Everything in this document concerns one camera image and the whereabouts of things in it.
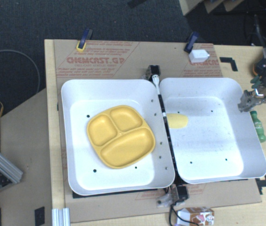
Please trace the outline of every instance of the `green object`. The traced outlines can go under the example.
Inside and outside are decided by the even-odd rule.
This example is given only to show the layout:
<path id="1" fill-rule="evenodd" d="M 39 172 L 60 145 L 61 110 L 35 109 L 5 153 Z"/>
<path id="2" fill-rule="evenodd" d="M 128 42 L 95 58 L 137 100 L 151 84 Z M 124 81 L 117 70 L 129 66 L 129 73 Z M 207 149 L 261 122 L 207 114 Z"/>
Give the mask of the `green object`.
<path id="1" fill-rule="evenodd" d="M 259 141 L 260 142 L 266 141 L 266 136 L 264 134 L 263 124 L 257 118 L 257 112 L 256 111 L 251 111 L 250 114 L 251 114 L 251 117 L 252 117 L 252 120 L 253 120 L 253 123 L 254 123 L 254 127 L 255 127 L 255 130 L 257 132 Z"/>

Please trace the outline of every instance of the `dark floor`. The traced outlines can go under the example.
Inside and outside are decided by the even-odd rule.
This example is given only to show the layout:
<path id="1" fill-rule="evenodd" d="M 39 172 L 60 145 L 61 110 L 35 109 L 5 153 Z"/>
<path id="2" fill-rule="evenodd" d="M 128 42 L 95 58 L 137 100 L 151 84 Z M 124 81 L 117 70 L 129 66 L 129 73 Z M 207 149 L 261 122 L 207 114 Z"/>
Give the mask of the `dark floor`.
<path id="1" fill-rule="evenodd" d="M 266 0 L 246 0 L 238 15 L 208 14 L 204 4 L 183 16 L 179 0 L 148 0 L 134 8 L 132 0 L 0 0 L 0 101 L 9 112 L 45 88 L 44 39 L 79 40 L 86 27 L 93 40 L 186 42 L 192 31 L 198 42 L 260 45 L 253 31 L 253 15 Z M 220 5 L 214 12 L 225 11 Z M 266 13 L 258 13 L 266 38 Z"/>

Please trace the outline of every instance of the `cable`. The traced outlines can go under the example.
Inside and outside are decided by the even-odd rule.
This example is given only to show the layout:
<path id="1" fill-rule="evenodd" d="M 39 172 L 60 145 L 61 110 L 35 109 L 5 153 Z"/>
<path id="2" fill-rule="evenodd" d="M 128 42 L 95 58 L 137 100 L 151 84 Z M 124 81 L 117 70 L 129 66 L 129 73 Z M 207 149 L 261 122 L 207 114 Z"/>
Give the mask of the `cable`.
<path id="1" fill-rule="evenodd" d="M 3 50 L 0 50 L 0 53 L 7 53 L 7 52 L 8 53 L 17 53 L 17 54 L 20 54 L 20 55 L 26 57 L 27 59 L 29 59 L 33 63 L 33 65 L 35 66 L 35 69 L 37 71 L 37 75 L 38 75 L 38 85 L 37 85 L 37 91 L 36 91 L 36 94 L 37 94 L 39 92 L 40 80 L 41 79 L 40 79 L 39 69 L 38 69 L 37 65 L 35 64 L 35 62 L 30 57 L 28 57 L 26 54 L 24 54 L 22 52 L 19 52 L 17 50 L 12 50 L 12 49 L 3 49 Z"/>
<path id="2" fill-rule="evenodd" d="M 197 223 L 195 223 L 195 222 L 191 222 L 191 221 L 187 221 L 187 220 L 182 219 L 182 218 L 178 215 L 178 213 L 176 212 L 176 210 L 174 209 L 174 205 L 176 205 L 176 203 L 177 203 L 177 202 L 173 203 L 173 204 L 170 206 L 170 213 L 169 213 L 169 223 L 170 223 L 170 226 L 172 226 L 172 221 L 171 221 L 172 212 L 174 212 L 175 215 L 176 215 L 181 221 L 199 226 L 199 224 L 197 224 Z"/>

